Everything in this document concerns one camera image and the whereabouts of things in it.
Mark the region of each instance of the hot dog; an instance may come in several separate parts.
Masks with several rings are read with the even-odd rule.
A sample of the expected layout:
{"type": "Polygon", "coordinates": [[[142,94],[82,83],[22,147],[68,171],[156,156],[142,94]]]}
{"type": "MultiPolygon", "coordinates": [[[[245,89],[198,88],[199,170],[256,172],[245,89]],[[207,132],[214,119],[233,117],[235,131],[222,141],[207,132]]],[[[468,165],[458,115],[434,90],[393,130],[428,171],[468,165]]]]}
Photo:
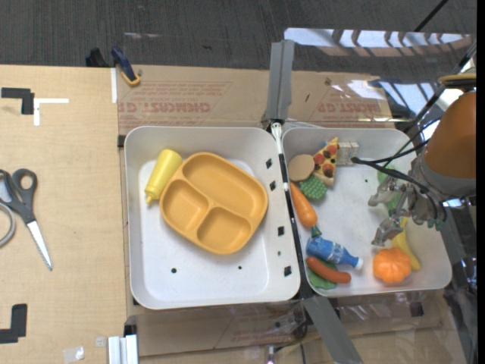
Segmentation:
{"type": "Polygon", "coordinates": [[[324,263],[320,262],[320,260],[314,256],[309,256],[306,259],[306,265],[315,274],[333,283],[345,284],[349,283],[352,279],[352,276],[348,272],[335,271],[332,268],[328,268],[324,263]]]}

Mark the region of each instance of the blue bottle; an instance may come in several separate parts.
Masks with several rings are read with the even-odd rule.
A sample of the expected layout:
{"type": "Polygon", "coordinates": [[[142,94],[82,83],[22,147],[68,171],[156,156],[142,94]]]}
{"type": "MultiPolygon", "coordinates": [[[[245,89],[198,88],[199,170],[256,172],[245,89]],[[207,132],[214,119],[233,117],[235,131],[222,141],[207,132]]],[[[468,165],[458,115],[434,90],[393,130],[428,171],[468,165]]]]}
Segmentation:
{"type": "Polygon", "coordinates": [[[309,256],[315,256],[333,264],[350,264],[357,270],[360,270],[364,264],[364,260],[352,256],[343,246],[333,241],[325,240],[322,236],[308,239],[306,253],[309,256]]]}

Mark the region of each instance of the toy pizza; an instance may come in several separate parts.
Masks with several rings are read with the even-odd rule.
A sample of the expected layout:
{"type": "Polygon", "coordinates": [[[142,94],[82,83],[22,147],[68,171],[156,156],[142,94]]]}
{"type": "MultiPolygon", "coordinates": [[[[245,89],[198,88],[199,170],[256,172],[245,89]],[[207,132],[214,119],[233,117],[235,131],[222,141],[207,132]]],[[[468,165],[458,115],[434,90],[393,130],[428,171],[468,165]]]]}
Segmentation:
{"type": "Polygon", "coordinates": [[[339,149],[339,140],[334,137],[323,149],[313,155],[315,170],[313,174],[320,178],[328,187],[335,181],[336,153],[339,149]]]}

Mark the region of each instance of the banana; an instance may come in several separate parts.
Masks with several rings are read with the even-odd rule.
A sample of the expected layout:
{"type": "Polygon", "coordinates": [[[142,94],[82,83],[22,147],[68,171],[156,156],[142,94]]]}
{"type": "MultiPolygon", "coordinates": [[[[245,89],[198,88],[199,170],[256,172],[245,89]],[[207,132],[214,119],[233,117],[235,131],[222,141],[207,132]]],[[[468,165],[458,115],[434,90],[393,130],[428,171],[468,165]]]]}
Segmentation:
{"type": "Polygon", "coordinates": [[[419,262],[415,254],[409,249],[408,241],[406,240],[406,229],[405,229],[407,221],[408,221],[407,217],[403,217],[401,219],[402,232],[391,240],[391,244],[401,249],[401,251],[403,251],[409,256],[409,258],[411,259],[411,269],[413,271],[417,271],[421,269],[421,263],[419,262]]]}

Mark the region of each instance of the black bracket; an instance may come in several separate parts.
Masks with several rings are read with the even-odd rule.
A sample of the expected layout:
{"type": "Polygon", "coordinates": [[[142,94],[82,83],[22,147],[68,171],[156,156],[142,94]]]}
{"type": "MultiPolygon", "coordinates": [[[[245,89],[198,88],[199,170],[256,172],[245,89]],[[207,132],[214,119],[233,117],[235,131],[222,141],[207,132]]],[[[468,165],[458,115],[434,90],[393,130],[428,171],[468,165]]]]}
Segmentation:
{"type": "Polygon", "coordinates": [[[18,342],[19,337],[27,333],[27,305],[21,303],[12,306],[10,329],[0,329],[0,344],[18,342]]]}
{"type": "Polygon", "coordinates": [[[87,67],[110,67],[103,58],[101,51],[95,47],[91,49],[91,52],[86,56],[86,66],[87,67]]]}
{"type": "Polygon", "coordinates": [[[22,99],[22,115],[33,115],[34,93],[30,89],[2,88],[2,98],[22,99]]]}
{"type": "Polygon", "coordinates": [[[124,147],[124,141],[127,138],[127,135],[118,135],[118,148],[124,147]]]}

